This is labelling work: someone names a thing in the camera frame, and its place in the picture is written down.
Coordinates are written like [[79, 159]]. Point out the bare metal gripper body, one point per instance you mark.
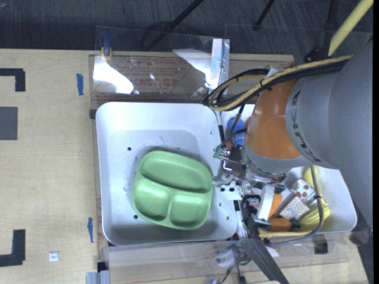
[[235, 163]]

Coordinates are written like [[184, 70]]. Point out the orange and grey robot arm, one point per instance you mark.
[[325, 114]]

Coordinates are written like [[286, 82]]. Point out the blue bottle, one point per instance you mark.
[[238, 127]]

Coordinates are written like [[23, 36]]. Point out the orange block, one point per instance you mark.
[[276, 204]]

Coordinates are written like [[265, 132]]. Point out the green divided plate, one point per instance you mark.
[[173, 188]]

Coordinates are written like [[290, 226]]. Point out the white carton with orange print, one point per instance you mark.
[[302, 190]]

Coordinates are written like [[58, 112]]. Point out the white packet with dotted print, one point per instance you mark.
[[294, 209]]

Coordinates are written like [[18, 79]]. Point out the orange carrot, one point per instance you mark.
[[279, 225]]

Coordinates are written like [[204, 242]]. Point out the yellow banana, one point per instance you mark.
[[317, 217]]

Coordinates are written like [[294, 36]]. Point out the white plastic tray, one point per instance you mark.
[[340, 206], [118, 146]]

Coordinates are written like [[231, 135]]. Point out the small white square piece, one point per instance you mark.
[[54, 256]]

